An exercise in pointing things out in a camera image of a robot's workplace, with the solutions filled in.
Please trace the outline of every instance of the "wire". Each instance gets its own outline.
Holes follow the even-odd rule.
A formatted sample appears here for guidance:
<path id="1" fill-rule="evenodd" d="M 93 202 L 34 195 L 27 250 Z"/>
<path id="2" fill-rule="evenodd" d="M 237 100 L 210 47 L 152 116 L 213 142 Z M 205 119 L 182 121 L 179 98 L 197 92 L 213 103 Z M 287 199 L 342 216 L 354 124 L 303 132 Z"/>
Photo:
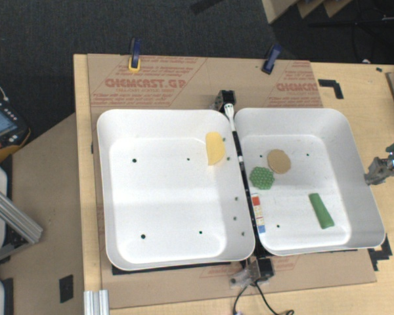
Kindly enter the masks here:
<path id="1" fill-rule="evenodd" d="M 0 91 L 1 91 L 1 93 L 3 94 L 3 100 L 4 100 L 5 102 L 9 102 L 9 98 L 7 97 L 5 91 L 3 90 L 3 88 L 2 88 L 1 86 L 0 86 Z"/>
<path id="2" fill-rule="evenodd" d="M 243 294 L 243 292 L 245 292 L 245 290 L 248 288 L 248 286 L 255 286 L 257 289 L 258 289 L 258 292 L 260 292 L 260 295 L 261 295 L 261 297 L 263 298 L 263 301 L 264 301 L 264 303 L 265 303 L 265 305 L 267 306 L 267 308 L 273 313 L 273 315 L 279 315 L 278 313 L 276 313 L 271 307 L 270 307 L 270 305 L 269 305 L 269 303 L 267 302 L 267 300 L 265 299 L 265 297 L 264 297 L 264 293 L 263 293 L 263 291 L 261 290 L 261 288 L 258 286 L 258 280 L 256 280 L 253 284 L 252 283 L 250 283 L 250 284 L 248 284 L 248 285 L 246 285 L 244 288 L 242 288 L 241 289 L 241 291 L 239 292 L 239 294 L 238 294 L 238 296 L 236 297 L 236 299 L 235 299 L 235 302 L 234 302 L 234 308 L 233 308 L 233 315 L 237 315 L 238 313 L 237 313 L 237 311 L 236 311 L 236 304 L 238 303 L 238 299 L 240 298 L 240 296 Z M 295 314 L 295 311 L 292 309 L 292 310 L 289 310 L 289 311 L 287 311 L 287 313 L 286 313 L 286 315 L 294 315 Z"/>

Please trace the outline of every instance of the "blue clip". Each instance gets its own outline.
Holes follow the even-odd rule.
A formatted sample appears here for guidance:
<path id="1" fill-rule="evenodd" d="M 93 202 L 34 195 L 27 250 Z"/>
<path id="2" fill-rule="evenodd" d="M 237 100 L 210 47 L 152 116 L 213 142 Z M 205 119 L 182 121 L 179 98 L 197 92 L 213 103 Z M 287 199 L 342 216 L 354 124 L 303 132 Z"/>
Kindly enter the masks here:
<path id="1" fill-rule="evenodd" d="M 133 38 L 131 40 L 131 46 L 130 46 L 130 51 L 131 51 L 131 57 L 129 59 L 129 70 L 132 72 L 138 72 L 140 70 L 140 44 L 142 40 L 141 39 L 135 39 Z"/>
<path id="2" fill-rule="evenodd" d="M 282 52 L 282 46 L 279 44 L 273 45 L 269 51 L 269 55 L 267 60 L 264 62 L 264 65 L 261 71 L 265 72 L 266 74 L 271 74 L 274 68 L 274 62 L 278 58 L 278 55 Z"/>

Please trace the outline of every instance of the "white cable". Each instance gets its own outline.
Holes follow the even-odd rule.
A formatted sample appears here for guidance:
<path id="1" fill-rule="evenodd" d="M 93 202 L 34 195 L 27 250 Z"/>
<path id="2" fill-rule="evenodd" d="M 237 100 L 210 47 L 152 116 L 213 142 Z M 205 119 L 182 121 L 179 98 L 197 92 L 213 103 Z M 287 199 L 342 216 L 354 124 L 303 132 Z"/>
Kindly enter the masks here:
<path id="1" fill-rule="evenodd" d="M 4 90 L 1 88 L 1 86 L 0 86 L 0 91 L 1 91 L 1 93 L 3 94 L 3 100 L 4 100 L 5 102 L 9 102 L 9 98 L 7 97 L 6 93 L 5 93 Z"/>

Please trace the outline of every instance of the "yellow clip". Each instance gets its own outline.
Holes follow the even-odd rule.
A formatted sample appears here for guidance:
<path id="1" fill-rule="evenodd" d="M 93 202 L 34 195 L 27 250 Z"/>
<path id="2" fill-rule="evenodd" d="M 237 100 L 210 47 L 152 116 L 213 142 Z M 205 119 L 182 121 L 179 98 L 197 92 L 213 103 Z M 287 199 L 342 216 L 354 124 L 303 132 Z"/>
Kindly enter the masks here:
<path id="1" fill-rule="evenodd" d="M 130 57 L 130 58 L 129 58 L 129 70 L 130 70 L 131 72 L 138 72 L 138 71 L 140 70 L 140 58 L 139 58 L 139 61 L 137 62 L 137 68 L 133 68 L 133 67 L 131 66 L 132 58 L 133 58 L 133 57 Z"/>

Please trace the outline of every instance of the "brown circle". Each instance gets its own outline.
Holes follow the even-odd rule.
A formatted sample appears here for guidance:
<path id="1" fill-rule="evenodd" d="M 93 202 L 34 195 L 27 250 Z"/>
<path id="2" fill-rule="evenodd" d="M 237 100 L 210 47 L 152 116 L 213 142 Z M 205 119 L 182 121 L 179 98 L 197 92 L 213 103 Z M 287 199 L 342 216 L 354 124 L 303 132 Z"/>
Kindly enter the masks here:
<path id="1" fill-rule="evenodd" d="M 272 150 L 267 156 L 267 162 L 277 174 L 284 174 L 290 169 L 290 158 L 282 150 Z"/>

